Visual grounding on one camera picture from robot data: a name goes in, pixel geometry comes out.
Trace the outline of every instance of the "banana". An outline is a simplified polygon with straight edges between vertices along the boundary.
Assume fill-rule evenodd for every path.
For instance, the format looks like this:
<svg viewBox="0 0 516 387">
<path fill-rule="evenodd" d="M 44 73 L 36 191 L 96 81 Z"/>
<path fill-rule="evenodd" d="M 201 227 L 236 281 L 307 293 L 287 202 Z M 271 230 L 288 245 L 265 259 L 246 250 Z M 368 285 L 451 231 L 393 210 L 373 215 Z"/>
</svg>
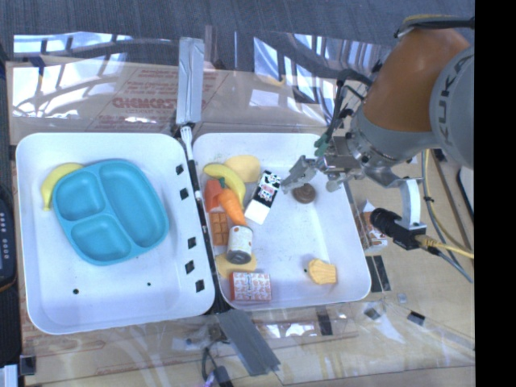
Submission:
<svg viewBox="0 0 516 387">
<path fill-rule="evenodd" d="M 45 178 L 40 187 L 41 196 L 43 197 L 43 210 L 50 210 L 50 202 L 52 201 L 52 191 L 56 183 L 64 176 L 83 168 L 81 164 L 67 163 L 60 164 L 55 167 Z"/>
<path fill-rule="evenodd" d="M 245 184 L 243 183 L 242 178 L 239 177 L 233 169 L 224 164 L 207 164 L 203 171 L 210 177 L 215 177 L 217 179 L 223 177 L 227 187 L 235 192 L 239 199 L 240 205 L 243 207 Z"/>
</svg>

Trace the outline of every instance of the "orange toy carrot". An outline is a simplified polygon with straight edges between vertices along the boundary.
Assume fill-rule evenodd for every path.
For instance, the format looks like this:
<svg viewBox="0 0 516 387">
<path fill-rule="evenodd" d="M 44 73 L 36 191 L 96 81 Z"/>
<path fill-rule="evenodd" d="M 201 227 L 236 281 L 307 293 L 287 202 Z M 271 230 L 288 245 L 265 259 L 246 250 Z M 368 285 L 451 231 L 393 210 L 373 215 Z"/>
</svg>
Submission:
<svg viewBox="0 0 516 387">
<path fill-rule="evenodd" d="M 218 203 L 226 211 L 227 216 L 235 225 L 247 225 L 248 223 L 243 216 L 240 200 L 233 190 L 226 188 L 223 178 L 220 179 L 223 187 L 222 192 L 217 195 Z"/>
</svg>

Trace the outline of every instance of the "toy food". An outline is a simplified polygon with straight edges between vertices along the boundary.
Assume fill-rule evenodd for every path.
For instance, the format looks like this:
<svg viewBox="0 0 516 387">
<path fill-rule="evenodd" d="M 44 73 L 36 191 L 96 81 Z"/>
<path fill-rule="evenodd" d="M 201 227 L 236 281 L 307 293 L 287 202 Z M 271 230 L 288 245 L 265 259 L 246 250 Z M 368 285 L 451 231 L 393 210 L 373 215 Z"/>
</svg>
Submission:
<svg viewBox="0 0 516 387">
<path fill-rule="evenodd" d="M 270 301 L 273 299 L 271 279 L 265 273 L 230 274 L 231 300 L 237 301 Z"/>
<path fill-rule="evenodd" d="M 233 264 L 227 260 L 226 254 L 219 254 L 215 257 L 217 271 L 222 278 L 229 278 L 230 274 L 239 271 L 242 273 L 252 273 L 256 269 L 256 256 L 251 254 L 251 260 L 246 264 Z"/>
<path fill-rule="evenodd" d="M 224 164 L 207 164 L 203 171 L 209 177 L 214 177 L 216 179 L 223 177 L 225 184 L 229 189 L 235 192 L 239 199 L 240 206 L 243 207 L 243 197 L 245 196 L 246 190 L 245 184 L 233 169 Z"/>
<path fill-rule="evenodd" d="M 314 258 L 308 264 L 308 274 L 315 284 L 334 284 L 337 282 L 337 268 L 319 258 Z"/>
<path fill-rule="evenodd" d="M 253 155 L 237 155 L 227 159 L 224 164 L 235 171 L 244 183 L 258 182 L 260 179 L 260 160 Z"/>
<path fill-rule="evenodd" d="M 235 225 L 229 230 L 226 259 L 232 264 L 246 264 L 252 257 L 252 229 Z"/>
<path fill-rule="evenodd" d="M 74 164 L 74 163 L 60 164 L 59 166 L 56 166 L 47 175 L 47 177 L 44 179 L 44 181 L 40 187 L 41 196 L 43 197 L 43 203 L 44 203 L 43 209 L 44 210 L 50 210 L 50 202 L 52 202 L 52 191 L 54 190 L 56 183 L 62 177 L 65 177 L 69 173 L 77 171 L 78 169 L 81 169 L 82 167 L 83 167 L 83 165 Z"/>
<path fill-rule="evenodd" d="M 213 245 L 227 245 L 229 226 L 227 216 L 223 212 L 210 212 L 211 238 Z"/>
<path fill-rule="evenodd" d="M 315 189 L 310 184 L 304 184 L 292 190 L 292 195 L 300 203 L 311 203 L 315 199 Z"/>
<path fill-rule="evenodd" d="M 220 182 L 217 179 L 208 179 L 204 187 L 204 206 L 206 212 L 210 212 L 218 206 L 218 194 L 223 191 Z"/>
<path fill-rule="evenodd" d="M 218 203 L 226 212 L 226 215 L 235 225 L 247 225 L 248 223 L 243 216 L 242 206 L 240 205 L 239 198 L 232 189 L 224 188 L 221 193 L 218 194 Z"/>
<path fill-rule="evenodd" d="M 265 218 L 271 210 L 277 192 L 280 190 L 281 178 L 271 171 L 264 171 L 258 181 L 244 211 L 244 216 L 263 225 Z"/>
</svg>

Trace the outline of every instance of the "can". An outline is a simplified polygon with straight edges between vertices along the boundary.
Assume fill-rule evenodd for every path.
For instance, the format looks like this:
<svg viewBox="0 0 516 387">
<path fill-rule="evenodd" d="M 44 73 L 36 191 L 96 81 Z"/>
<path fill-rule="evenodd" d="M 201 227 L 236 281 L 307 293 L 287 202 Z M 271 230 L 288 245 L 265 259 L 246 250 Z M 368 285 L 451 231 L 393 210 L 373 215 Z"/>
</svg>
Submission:
<svg viewBox="0 0 516 387">
<path fill-rule="evenodd" d="M 246 264 L 251 260 L 252 229 L 235 225 L 229 230 L 226 259 L 232 264 Z"/>
</svg>

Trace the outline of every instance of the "yellow cable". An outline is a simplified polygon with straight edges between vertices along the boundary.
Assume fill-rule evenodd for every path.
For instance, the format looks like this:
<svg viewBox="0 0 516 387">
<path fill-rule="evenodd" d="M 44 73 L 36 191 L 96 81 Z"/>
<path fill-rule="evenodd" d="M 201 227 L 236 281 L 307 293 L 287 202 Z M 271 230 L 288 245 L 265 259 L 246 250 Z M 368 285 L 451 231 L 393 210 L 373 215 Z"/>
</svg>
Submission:
<svg viewBox="0 0 516 387">
<path fill-rule="evenodd" d="M 447 249 L 449 251 L 453 251 L 458 254 L 461 254 L 462 256 L 467 256 L 468 258 L 470 258 L 472 260 L 475 258 L 474 254 L 472 254 L 471 252 L 466 252 L 460 248 L 456 248 L 451 245 L 447 245 L 445 243 L 440 243 L 439 241 L 431 238 L 428 235 L 416 235 L 414 238 L 421 244 L 422 247 L 435 247 L 435 248 Z"/>
<path fill-rule="evenodd" d="M 423 151 L 423 157 L 424 157 L 424 164 L 425 164 L 425 170 L 426 172 L 428 173 L 428 156 L 430 155 L 428 149 L 426 149 L 425 151 Z M 423 179 L 423 182 L 425 182 L 425 187 L 427 189 L 427 194 L 429 197 L 431 197 L 431 193 L 430 193 L 430 187 L 428 185 L 428 180 L 427 180 L 427 176 L 424 177 Z M 439 221 L 439 218 L 437 217 L 437 214 L 435 213 L 435 208 L 434 208 L 434 204 L 432 203 L 432 201 L 428 201 L 429 203 L 429 207 L 430 207 L 430 210 L 431 210 L 431 213 L 432 215 L 434 216 L 434 219 L 435 219 L 435 222 L 437 223 L 437 225 L 439 226 L 439 228 L 441 229 L 441 231 L 448 237 L 448 239 L 454 243 L 458 248 L 462 249 L 463 251 L 471 251 L 469 250 L 468 248 L 466 248 L 464 245 L 462 245 L 461 243 L 459 243 L 456 239 L 453 238 L 453 236 L 446 230 L 446 228 L 444 227 L 444 225 Z"/>
</svg>

